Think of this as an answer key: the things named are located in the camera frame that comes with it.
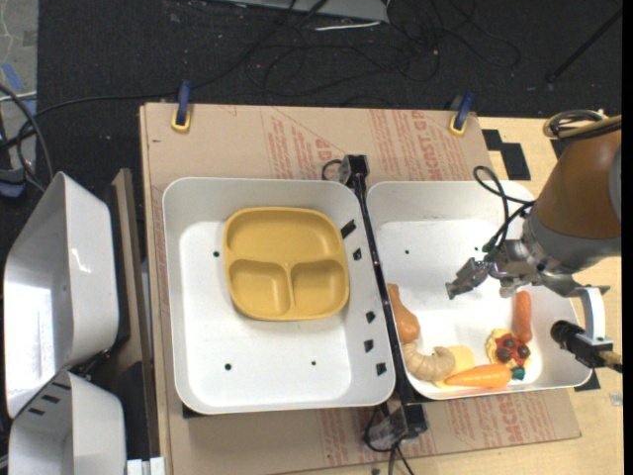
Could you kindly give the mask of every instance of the cardboard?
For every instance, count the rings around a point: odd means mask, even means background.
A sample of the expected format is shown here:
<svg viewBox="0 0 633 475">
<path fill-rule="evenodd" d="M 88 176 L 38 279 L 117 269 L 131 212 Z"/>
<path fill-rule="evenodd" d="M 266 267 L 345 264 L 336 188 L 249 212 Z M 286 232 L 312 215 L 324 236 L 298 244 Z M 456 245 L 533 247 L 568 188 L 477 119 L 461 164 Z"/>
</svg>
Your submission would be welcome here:
<svg viewBox="0 0 633 475">
<path fill-rule="evenodd" d="M 497 171 L 502 170 L 498 157 L 493 154 L 491 160 L 485 149 L 478 118 L 469 115 L 466 134 L 457 138 L 447 130 L 451 114 L 441 111 L 196 105 L 191 129 L 178 134 L 169 127 L 175 107 L 152 103 L 140 109 L 154 376 L 160 448 L 167 472 L 264 475 L 321 469 L 330 473 L 327 468 L 331 468 L 331 473 L 367 474 L 370 468 L 365 464 L 382 466 L 385 455 L 369 450 L 361 441 L 371 415 L 367 409 L 183 417 L 173 379 L 162 192 L 171 181 L 186 176 L 319 179 L 325 163 L 354 152 L 367 154 L 370 183 L 469 180 L 476 165 L 494 164 Z M 534 183 L 537 194 L 542 183 Z M 582 408 L 574 405 L 571 394 L 552 390 L 428 403 L 429 431 L 405 444 L 404 454 L 413 467 L 422 466 L 423 459 L 433 459 L 432 466 L 438 466 L 433 473 L 500 474 L 508 469 L 533 473 L 539 466 L 551 471 L 561 461 L 572 462 L 574 471 L 567 473 L 591 473 L 588 469 L 602 465 L 603 459 L 597 456 L 595 462 L 574 463 L 570 457 L 587 452 L 587 445 L 570 447 L 569 454 L 562 455 L 554 447 L 545 447 L 551 440 L 581 434 L 575 410 Z M 599 413 L 612 420 L 613 433 L 606 437 L 616 469 L 622 465 L 621 450 L 612 441 L 621 438 L 620 415 Z M 473 462 L 482 449 L 535 442 L 541 445 L 539 452 L 545 452 L 540 461 L 525 452 L 509 455 L 510 464 L 509 459 L 496 461 L 485 471 L 487 463 Z M 466 457 L 438 457 L 458 452 Z M 462 459 L 459 470 L 455 459 Z"/>
</svg>

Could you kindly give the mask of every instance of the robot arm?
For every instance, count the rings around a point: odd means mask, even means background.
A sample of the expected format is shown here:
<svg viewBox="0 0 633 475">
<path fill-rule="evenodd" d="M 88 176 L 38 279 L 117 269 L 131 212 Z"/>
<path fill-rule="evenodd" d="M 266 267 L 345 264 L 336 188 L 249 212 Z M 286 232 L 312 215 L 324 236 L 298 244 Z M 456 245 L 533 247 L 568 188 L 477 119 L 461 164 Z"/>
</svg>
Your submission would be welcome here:
<svg viewBox="0 0 633 475">
<path fill-rule="evenodd" d="M 581 127 L 562 126 L 564 121 L 575 122 L 587 115 L 595 121 Z M 545 134 L 570 143 L 536 202 L 517 211 L 524 218 L 521 238 L 497 245 L 489 242 L 486 258 L 469 259 L 457 278 L 446 284 L 447 292 L 453 299 L 492 276 L 499 280 L 503 297 L 530 283 L 563 297 L 580 297 L 586 329 L 556 324 L 552 337 L 589 367 L 621 371 L 621 362 L 609 355 L 612 343 L 604 334 L 601 294 L 608 287 L 583 286 L 573 278 L 605 257 L 621 255 L 621 117 L 604 119 L 587 111 L 561 113 L 545 124 Z"/>
</svg>

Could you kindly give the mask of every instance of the blue clamp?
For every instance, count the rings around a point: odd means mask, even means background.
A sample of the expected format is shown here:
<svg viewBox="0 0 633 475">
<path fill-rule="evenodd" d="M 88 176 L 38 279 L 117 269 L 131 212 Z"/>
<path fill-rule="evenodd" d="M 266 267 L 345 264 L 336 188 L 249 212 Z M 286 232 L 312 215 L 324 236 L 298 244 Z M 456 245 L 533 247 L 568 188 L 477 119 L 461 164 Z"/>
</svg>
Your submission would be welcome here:
<svg viewBox="0 0 633 475">
<path fill-rule="evenodd" d="M 27 189 L 24 169 L 0 169 L 0 197 L 17 199 Z"/>
<path fill-rule="evenodd" d="M 464 93 L 464 97 L 462 97 L 457 113 L 455 113 L 451 118 L 451 123 L 448 127 L 451 134 L 454 134 L 455 136 L 463 136 L 466 132 L 466 118 L 468 118 L 468 113 L 473 105 L 473 98 L 472 92 L 467 91 Z"/>
<path fill-rule="evenodd" d="M 171 128 L 176 132 L 185 133 L 189 131 L 191 123 L 191 111 L 189 111 L 189 95 L 191 94 L 191 81 L 182 80 L 178 90 L 178 108 L 171 118 Z"/>
</svg>

